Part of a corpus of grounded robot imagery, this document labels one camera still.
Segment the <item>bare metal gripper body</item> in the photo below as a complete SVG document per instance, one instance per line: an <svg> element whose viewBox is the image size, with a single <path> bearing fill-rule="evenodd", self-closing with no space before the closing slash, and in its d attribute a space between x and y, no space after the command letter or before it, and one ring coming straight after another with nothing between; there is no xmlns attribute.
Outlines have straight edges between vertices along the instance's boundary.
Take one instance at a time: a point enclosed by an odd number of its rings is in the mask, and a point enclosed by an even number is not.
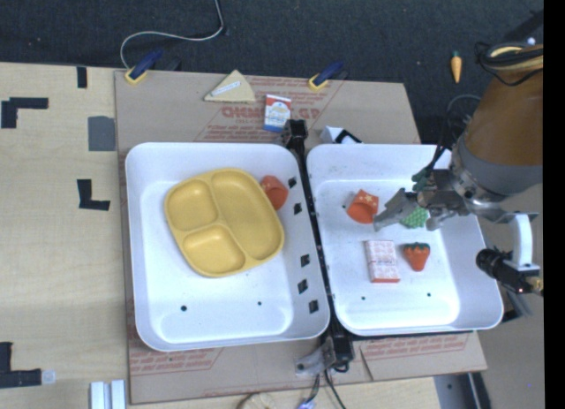
<svg viewBox="0 0 565 409"><path fill-rule="evenodd" d="M505 196L485 189L466 170L430 170L416 183L416 193L418 204L436 218L501 219L506 213L501 206Z"/></svg>

